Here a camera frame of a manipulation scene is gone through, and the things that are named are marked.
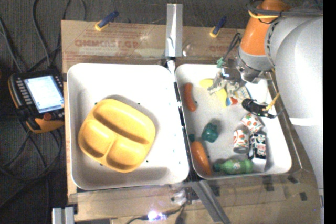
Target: white tray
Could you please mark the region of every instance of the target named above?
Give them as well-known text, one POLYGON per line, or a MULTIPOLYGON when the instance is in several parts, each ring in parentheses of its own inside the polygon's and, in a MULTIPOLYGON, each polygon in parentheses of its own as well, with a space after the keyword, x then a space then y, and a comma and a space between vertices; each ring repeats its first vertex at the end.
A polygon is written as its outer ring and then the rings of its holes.
MULTIPOLYGON (((209 95, 207 89, 199 85, 199 82, 203 79, 213 79, 218 71, 219 69, 215 65, 185 64, 177 67, 175 72, 187 134, 195 134, 195 137, 200 139, 204 126, 208 122, 217 125, 219 132, 218 139, 214 143, 208 141, 203 143, 209 155, 210 163, 218 160, 225 161, 231 158, 247 158, 246 154, 233 152, 233 132, 240 124, 240 119, 248 112, 238 104, 224 108, 216 94, 209 95), (187 82, 193 84, 193 98, 197 101, 195 112, 190 112, 184 104, 183 85, 187 82)), ((259 102, 271 102, 266 80, 261 80, 258 84, 248 83, 246 87, 252 99, 257 99, 259 102)), ((205 179, 281 174, 287 172, 291 168, 292 162, 279 120, 277 118, 261 119, 265 125, 262 130, 267 134, 267 163, 265 172, 239 175, 213 173, 211 176, 208 176, 192 160, 196 172, 205 179)))
POLYGON ((159 65, 77 64, 67 74, 71 175, 84 190, 173 184, 189 172, 173 77, 159 65), (96 102, 114 98, 146 114, 156 128, 146 160, 130 173, 116 172, 86 156, 79 129, 96 102))

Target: yellow toy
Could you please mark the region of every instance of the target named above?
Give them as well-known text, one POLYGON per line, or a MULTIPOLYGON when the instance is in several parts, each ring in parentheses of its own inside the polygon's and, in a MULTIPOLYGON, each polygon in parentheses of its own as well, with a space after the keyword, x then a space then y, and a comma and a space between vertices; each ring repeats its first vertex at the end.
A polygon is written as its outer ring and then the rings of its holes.
MULTIPOLYGON (((200 81, 200 86, 203 88, 209 88, 213 83, 212 79, 203 79, 200 81)), ((222 105, 224 108, 226 108, 226 98, 227 98, 227 93, 224 89, 221 89, 219 91, 216 91, 217 97, 220 99, 222 105)))
POLYGON ((152 120, 115 99, 98 102, 78 134, 81 150, 97 162, 128 173, 145 160, 155 138, 152 120))

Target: orange toy sausage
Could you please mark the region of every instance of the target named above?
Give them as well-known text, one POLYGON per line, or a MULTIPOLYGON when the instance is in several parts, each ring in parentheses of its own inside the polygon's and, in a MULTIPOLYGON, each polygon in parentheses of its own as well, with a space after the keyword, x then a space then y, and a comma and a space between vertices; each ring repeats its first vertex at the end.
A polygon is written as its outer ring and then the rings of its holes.
POLYGON ((211 175, 211 168, 208 157, 206 156, 204 147, 200 141, 194 141, 191 143, 190 151, 197 163, 202 167, 203 171, 207 175, 211 175))
POLYGON ((187 108, 194 112, 196 110, 196 104, 194 103, 192 96, 193 85, 188 82, 184 85, 184 101, 187 105, 187 108))

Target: small carton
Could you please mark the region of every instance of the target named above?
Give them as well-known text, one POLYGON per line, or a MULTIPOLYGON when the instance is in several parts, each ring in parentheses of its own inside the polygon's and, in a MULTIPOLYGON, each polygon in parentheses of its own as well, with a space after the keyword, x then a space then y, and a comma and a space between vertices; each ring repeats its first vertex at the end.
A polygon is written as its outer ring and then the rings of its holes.
POLYGON ((264 172, 266 166, 266 135, 253 133, 250 137, 248 158, 253 162, 253 171, 264 172))

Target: green toy pepper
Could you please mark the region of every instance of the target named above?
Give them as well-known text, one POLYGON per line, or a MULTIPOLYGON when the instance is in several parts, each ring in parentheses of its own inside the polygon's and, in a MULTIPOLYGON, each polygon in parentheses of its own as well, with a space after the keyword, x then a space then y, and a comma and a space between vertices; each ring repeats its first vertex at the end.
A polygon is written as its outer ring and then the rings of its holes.
POLYGON ((203 130, 202 133, 202 139, 205 141, 209 141, 211 143, 215 142, 216 139, 218 138, 218 132, 217 132, 217 125, 212 124, 209 122, 203 130))

